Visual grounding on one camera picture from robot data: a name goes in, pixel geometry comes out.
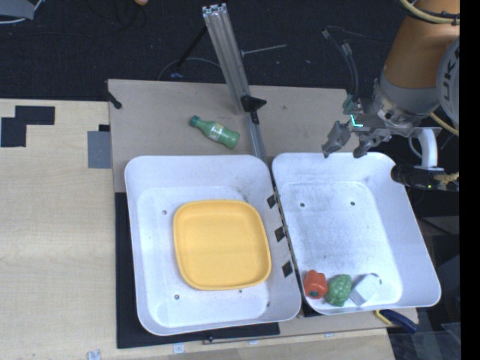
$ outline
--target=yellow cable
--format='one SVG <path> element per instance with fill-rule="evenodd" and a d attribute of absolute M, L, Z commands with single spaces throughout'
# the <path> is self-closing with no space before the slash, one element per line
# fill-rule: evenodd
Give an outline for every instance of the yellow cable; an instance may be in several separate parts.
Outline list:
<path fill-rule="evenodd" d="M 373 312 L 373 314 L 380 320 L 382 320 L 385 324 L 387 324 L 388 326 L 391 326 L 393 323 L 387 319 L 385 316 L 383 316 L 381 313 L 380 313 L 380 310 L 375 310 Z"/>
<path fill-rule="evenodd" d="M 448 174 L 443 174 L 443 175 L 434 175 L 433 178 L 435 180 L 438 180 L 439 182 L 443 184 L 448 184 L 449 182 L 453 182 L 454 180 L 458 180 L 460 177 L 460 171 L 456 173 L 451 173 L 450 175 Z"/>
<path fill-rule="evenodd" d="M 455 23 L 457 25 L 460 25 L 460 19 L 449 19 L 446 17 L 436 17 L 433 15 L 430 15 L 428 13 L 425 13 L 418 8 L 415 8 L 413 4 L 410 4 L 408 0 L 400 0 L 400 3 L 412 14 L 414 14 L 417 17 L 420 17 L 421 19 L 425 19 L 431 23 L 439 23 L 439 24 L 452 24 Z"/>
<path fill-rule="evenodd" d="M 444 127 L 447 131 L 450 131 L 452 132 L 455 136 L 458 136 L 460 137 L 460 132 L 458 132 L 458 130 L 456 130 L 455 128 L 451 127 L 450 125 L 448 125 L 447 123 L 445 123 L 440 117 L 438 117 L 437 115 L 435 115 L 435 113 L 431 113 L 430 114 L 430 117 L 435 120 L 439 125 L 441 125 L 442 127 Z"/>

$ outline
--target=bottle cap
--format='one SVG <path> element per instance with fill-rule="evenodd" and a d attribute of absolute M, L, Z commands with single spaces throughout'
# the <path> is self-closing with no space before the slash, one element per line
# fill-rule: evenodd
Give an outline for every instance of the bottle cap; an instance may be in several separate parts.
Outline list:
<path fill-rule="evenodd" d="M 200 120 L 200 117 L 198 117 L 198 116 L 192 117 L 192 119 L 190 120 L 190 125 L 191 125 L 192 127 L 195 127 L 195 125 L 197 125 L 197 122 L 198 122 L 199 120 Z"/>

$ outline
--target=black cable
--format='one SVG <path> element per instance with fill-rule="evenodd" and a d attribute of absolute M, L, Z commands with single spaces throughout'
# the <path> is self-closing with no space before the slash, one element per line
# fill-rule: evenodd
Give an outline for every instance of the black cable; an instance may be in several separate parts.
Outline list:
<path fill-rule="evenodd" d="M 305 3 L 307 0 L 300 0 L 300 1 L 297 1 L 296 3 L 291 4 L 290 6 L 289 5 L 287 5 L 287 6 L 286 5 L 281 5 L 280 7 L 277 6 L 277 5 L 269 4 L 268 2 L 266 2 L 264 0 L 257 0 L 257 1 L 262 3 L 262 4 L 268 5 L 270 8 L 274 8 L 274 9 L 290 9 L 290 8 L 296 8 L 298 5 Z"/>
<path fill-rule="evenodd" d="M 112 17 L 108 17 L 107 15 L 99 13 L 95 9 L 95 6 L 92 4 L 92 0 L 74 0 L 74 1 L 85 2 L 88 9 L 102 19 L 108 19 L 108 20 L 112 19 Z M 61 35 L 61 36 L 74 36 L 78 38 L 108 38 L 111 36 L 119 35 L 120 33 L 125 32 L 129 29 L 141 29 L 147 23 L 148 17 L 146 15 L 145 10 L 143 9 L 143 7 L 140 7 L 139 5 L 137 5 L 134 2 L 134 0 L 112 0 L 112 3 L 115 11 L 115 19 L 117 22 L 120 23 L 121 28 L 109 34 L 77 34 L 77 33 L 59 32 L 59 31 L 44 31 L 44 32 L 31 32 L 31 33 L 25 33 L 25 34 L 15 34 L 10 37 L 1 36 L 0 39 L 10 40 L 15 38 L 24 38 L 27 36 L 38 36 L 38 35 Z M 125 23 L 121 14 L 125 15 L 129 11 L 128 10 L 129 5 L 133 7 L 134 12 L 133 12 L 133 16 Z M 142 15 L 142 22 L 139 25 L 134 25 L 134 23 L 138 20 L 139 14 Z"/>
<path fill-rule="evenodd" d="M 420 198 L 415 198 L 415 188 L 412 188 L 412 187 L 406 187 L 406 192 L 407 192 L 407 195 L 409 197 L 409 200 L 410 202 L 412 203 L 412 207 L 416 207 L 416 206 L 419 206 L 420 203 L 424 200 L 425 198 L 425 192 L 426 190 L 423 190 L 421 192 L 421 195 L 420 195 Z"/>
<path fill-rule="evenodd" d="M 220 3 L 227 3 L 229 0 L 221 0 Z M 192 53 L 194 48 L 197 46 L 197 44 L 202 40 L 203 36 L 207 32 L 207 26 L 206 24 L 203 25 L 202 29 L 198 33 L 198 35 L 193 39 L 192 43 L 190 46 L 187 48 L 187 50 L 184 52 L 184 54 L 178 59 L 177 64 L 175 65 L 175 71 L 177 71 L 184 61 L 187 59 L 187 57 Z"/>
<path fill-rule="evenodd" d="M 165 71 L 170 68 L 174 64 L 178 64 L 179 60 L 172 61 L 171 63 L 167 64 L 165 67 L 163 67 L 163 70 L 158 74 L 157 80 L 160 80 L 160 78 L 164 75 Z M 221 66 L 214 61 L 210 61 L 206 58 L 197 58 L 197 57 L 189 57 L 184 60 L 184 62 L 206 62 L 211 65 L 214 65 L 216 67 L 219 67 L 221 69 Z"/>
<path fill-rule="evenodd" d="M 339 31 L 342 31 L 345 34 L 356 36 L 357 38 L 370 40 L 370 41 L 379 41 L 381 43 L 390 43 L 390 42 L 393 41 L 392 38 L 376 37 L 376 36 L 370 36 L 368 34 L 361 34 L 361 33 L 358 33 L 358 32 L 352 32 L 352 31 L 349 31 L 349 30 L 345 29 L 344 27 L 340 27 L 339 25 L 327 25 L 327 26 L 324 27 L 324 29 L 337 29 Z M 348 41 L 352 41 L 352 40 L 355 40 L 355 39 L 353 39 L 353 38 L 343 39 L 343 42 L 348 42 Z"/>
<path fill-rule="evenodd" d="M 445 142 L 443 142 L 443 144 L 439 147 L 439 150 L 442 151 L 450 142 L 450 140 L 452 140 L 455 136 L 456 135 L 454 135 L 453 133 L 450 133 L 447 137 L 447 140 L 445 140 Z"/>
<path fill-rule="evenodd" d="M 349 93 L 357 92 L 355 96 L 358 94 L 358 74 L 356 71 L 356 66 L 353 63 L 353 59 L 349 58 L 347 54 L 344 52 L 343 48 L 335 41 L 335 39 L 329 34 L 329 32 L 326 29 L 322 30 L 323 36 L 327 39 L 330 40 L 335 49 L 342 55 L 343 59 L 346 62 L 346 65 L 349 69 L 350 72 L 350 90 Z"/>

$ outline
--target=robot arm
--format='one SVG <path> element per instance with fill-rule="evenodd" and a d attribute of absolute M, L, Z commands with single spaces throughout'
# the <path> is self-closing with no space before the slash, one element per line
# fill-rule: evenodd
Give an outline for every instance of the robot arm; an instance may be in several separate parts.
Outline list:
<path fill-rule="evenodd" d="M 437 167 L 435 137 L 441 128 L 419 125 L 441 106 L 459 128 L 460 0 L 416 0 L 407 8 L 413 15 L 405 18 L 397 32 L 372 98 L 361 102 L 347 97 L 343 113 L 350 120 L 335 122 L 322 152 L 327 158 L 347 143 L 351 133 L 359 138 L 355 158 L 394 134 L 417 137 L 421 165 L 396 166 L 391 177 L 416 188 L 458 191 L 456 178 Z"/>

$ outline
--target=green bottle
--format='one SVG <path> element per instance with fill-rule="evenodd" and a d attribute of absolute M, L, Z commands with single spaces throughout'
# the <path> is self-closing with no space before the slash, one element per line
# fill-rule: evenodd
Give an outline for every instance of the green bottle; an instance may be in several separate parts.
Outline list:
<path fill-rule="evenodd" d="M 194 116 L 190 120 L 190 125 L 202 130 L 209 139 L 224 144 L 230 149 L 234 149 L 239 141 L 240 133 L 230 130 L 215 121 L 203 121 L 200 117 Z"/>

